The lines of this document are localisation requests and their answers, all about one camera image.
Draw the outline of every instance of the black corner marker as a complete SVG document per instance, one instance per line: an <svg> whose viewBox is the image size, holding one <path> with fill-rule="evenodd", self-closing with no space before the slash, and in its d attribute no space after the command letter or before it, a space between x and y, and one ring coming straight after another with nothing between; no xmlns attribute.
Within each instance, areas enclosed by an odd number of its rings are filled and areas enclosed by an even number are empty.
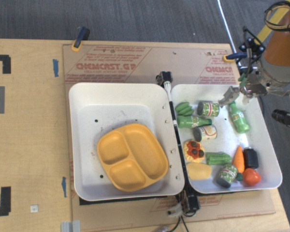
<svg viewBox="0 0 290 232"><path fill-rule="evenodd" d="M1 187L0 217L8 216L11 212L11 187Z"/></svg>
<svg viewBox="0 0 290 232"><path fill-rule="evenodd" d="M0 55L2 61L2 74L11 74L11 58L9 55Z"/></svg>

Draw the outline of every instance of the wooden table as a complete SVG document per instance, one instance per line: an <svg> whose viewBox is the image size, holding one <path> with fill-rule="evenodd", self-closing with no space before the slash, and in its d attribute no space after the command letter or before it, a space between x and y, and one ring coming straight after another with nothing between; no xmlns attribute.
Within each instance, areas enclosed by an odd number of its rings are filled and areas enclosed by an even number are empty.
<svg viewBox="0 0 290 232"><path fill-rule="evenodd" d="M0 216L1 232L60 231L61 222L72 220L62 52L63 44L71 43L0 39L0 55L9 55L12 66L11 74L2 74L0 62L0 87L5 87L5 109L0 114L0 188L11 187L12 194L11 212ZM53 59L58 60L58 77L54 77ZM67 198L62 195L63 177ZM190 222L187 226L191 232L290 231L278 190L270 193L274 214ZM39 211L31 212L35 204ZM184 226L177 231L185 231Z"/></svg>

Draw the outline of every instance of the plastic tray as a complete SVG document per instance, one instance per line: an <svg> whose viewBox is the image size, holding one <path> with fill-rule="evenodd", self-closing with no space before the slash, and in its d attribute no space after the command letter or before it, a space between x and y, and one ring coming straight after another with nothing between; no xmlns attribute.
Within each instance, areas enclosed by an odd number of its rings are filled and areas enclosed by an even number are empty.
<svg viewBox="0 0 290 232"><path fill-rule="evenodd" d="M174 107L181 102L189 102L193 108L197 108L199 101L218 102L227 91L227 85L177 85L172 89ZM280 186L282 182L281 170L276 158L273 145L268 134L258 100L251 99L248 104L243 104L243 96L236 100L237 106L244 112L246 120L250 125L250 131L238 134L229 116L228 106L220 109L218 117L211 117L213 125L217 128L217 138L201 141L206 152L223 151L234 156L239 145L243 148L252 147L258 153L259 168L257 172L262 181L254 186L245 186L242 182L233 182L230 188L222 188L216 182L221 166L211 166L212 174L209 179L192 181L191 186L198 192L204 194L247 191L256 189L272 189ZM178 129L181 143L194 139L192 129Z"/></svg>
<svg viewBox="0 0 290 232"><path fill-rule="evenodd" d="M115 187L132 192L159 181L168 159L155 135L142 124L128 124L104 135L97 152Z"/></svg>
<svg viewBox="0 0 290 232"><path fill-rule="evenodd" d="M87 201L158 197L184 187L168 97L155 84L79 83L69 91L74 187ZM169 163L163 178L146 188L124 192L108 178L98 154L98 141L122 126L145 125L160 143Z"/></svg>

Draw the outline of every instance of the yellow stripe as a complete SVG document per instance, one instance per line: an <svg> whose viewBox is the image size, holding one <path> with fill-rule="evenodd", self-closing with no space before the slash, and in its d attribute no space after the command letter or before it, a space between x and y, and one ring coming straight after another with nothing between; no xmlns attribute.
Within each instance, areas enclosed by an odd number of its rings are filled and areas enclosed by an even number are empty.
<svg viewBox="0 0 290 232"><path fill-rule="evenodd" d="M273 14L273 16L270 19L270 22L277 24L278 22L280 22L280 20L284 17L284 15L289 11L289 9L285 9L285 8L281 8L275 11L275 13ZM269 29L267 26L264 26L262 28L262 30L260 31L260 33L257 35L257 38L261 41L264 42L265 39L269 36L269 34L271 33L271 29Z"/></svg>

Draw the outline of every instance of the gray floor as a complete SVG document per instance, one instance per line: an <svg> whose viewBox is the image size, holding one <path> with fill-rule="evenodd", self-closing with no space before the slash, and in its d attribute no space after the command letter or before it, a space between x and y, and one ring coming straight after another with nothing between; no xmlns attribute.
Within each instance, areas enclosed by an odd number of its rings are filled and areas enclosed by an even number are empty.
<svg viewBox="0 0 290 232"><path fill-rule="evenodd" d="M236 48L242 27L258 34L265 9L277 1L220 0ZM72 40L82 26L90 40L231 43L217 0L0 0L0 38ZM290 100L267 95L260 102L290 222L290 129L271 118L274 109L290 111Z"/></svg>

